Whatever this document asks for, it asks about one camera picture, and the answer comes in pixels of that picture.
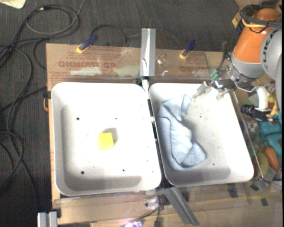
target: yellow cable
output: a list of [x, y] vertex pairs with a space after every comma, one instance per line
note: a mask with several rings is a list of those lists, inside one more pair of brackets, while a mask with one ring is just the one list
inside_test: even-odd
[[242, 19], [242, 23], [244, 24], [244, 26], [246, 27], [265, 27], [265, 25], [257, 25], [257, 24], [248, 24], [246, 23], [246, 21], [244, 19]]
[[[260, 82], [259, 79], [257, 79], [257, 82], [260, 86], [262, 86], [263, 84]], [[271, 110], [270, 114], [267, 114], [266, 116], [267, 117], [273, 117], [273, 116], [278, 116], [278, 101], [276, 100], [275, 96], [269, 91], [266, 89], [266, 91], [270, 94], [270, 96], [272, 97], [272, 99], [274, 100], [274, 107], [273, 109]]]

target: dark floor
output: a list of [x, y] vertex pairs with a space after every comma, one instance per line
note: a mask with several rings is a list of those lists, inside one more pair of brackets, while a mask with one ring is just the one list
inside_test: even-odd
[[[46, 4], [60, 4], [78, 12], [82, 1], [27, 0], [22, 9], [0, 3], [0, 50], [13, 41], [24, 19], [34, 9]], [[236, 35], [232, 39], [234, 29], [231, 20], [237, 11], [234, 0], [86, 0], [79, 14], [77, 29], [70, 35], [40, 42], [35, 50], [36, 57], [46, 67], [45, 42], [80, 44], [96, 26], [104, 24], [122, 29], [128, 37], [140, 32], [141, 28], [155, 28], [158, 31], [158, 48], [183, 49], [191, 39], [195, 39], [195, 50], [222, 51], [222, 43], [226, 41], [231, 51], [237, 39]], [[43, 32], [60, 31], [68, 22], [67, 13], [57, 9], [38, 12], [29, 20], [34, 29]], [[26, 26], [21, 27], [18, 35], [18, 41], [46, 36], [34, 33]], [[9, 107], [5, 106], [17, 98], [28, 80], [30, 64], [17, 50], [6, 54], [0, 61], [0, 131], [8, 130], [20, 136], [24, 145], [23, 161], [0, 191], [0, 227], [36, 226], [37, 212], [51, 210], [48, 114], [43, 109], [42, 91], [46, 85], [46, 70], [34, 58], [36, 42], [38, 40], [17, 44], [17, 48], [27, 54], [33, 67], [32, 80], [21, 96], [34, 93]], [[101, 31], [97, 44], [124, 46], [120, 34], [111, 28]], [[139, 44], [129, 40], [126, 46], [138, 47]], [[14, 136], [0, 133], [0, 184], [19, 159], [9, 137], [20, 151]]]

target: orange object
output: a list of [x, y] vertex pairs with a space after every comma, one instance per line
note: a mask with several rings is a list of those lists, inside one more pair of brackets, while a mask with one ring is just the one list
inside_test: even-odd
[[277, 172], [280, 169], [280, 166], [279, 166], [278, 158], [275, 153], [275, 149], [270, 146], [267, 146], [264, 149], [264, 154], [270, 166]]
[[[274, 21], [280, 16], [281, 13], [277, 10], [264, 8], [257, 11], [252, 17], [264, 21]], [[233, 54], [238, 60], [249, 63], [260, 63], [261, 44], [267, 33], [272, 29], [268, 27], [261, 33], [256, 33], [260, 32], [263, 28], [264, 27], [252, 27], [251, 30], [253, 30], [253, 32], [249, 27], [244, 27], [233, 50]]]

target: light blue towel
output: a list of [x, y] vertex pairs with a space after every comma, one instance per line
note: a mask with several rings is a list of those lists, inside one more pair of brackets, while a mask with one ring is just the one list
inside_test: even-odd
[[191, 103], [188, 95], [177, 96], [163, 102], [156, 115], [160, 145], [175, 169], [193, 167], [206, 159], [203, 149], [192, 140], [191, 130], [182, 123]]

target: yellow block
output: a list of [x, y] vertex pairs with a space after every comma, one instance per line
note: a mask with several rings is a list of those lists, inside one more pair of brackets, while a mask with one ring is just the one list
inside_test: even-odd
[[98, 148], [99, 150], [111, 149], [114, 146], [114, 140], [112, 133], [101, 133], [98, 136]]

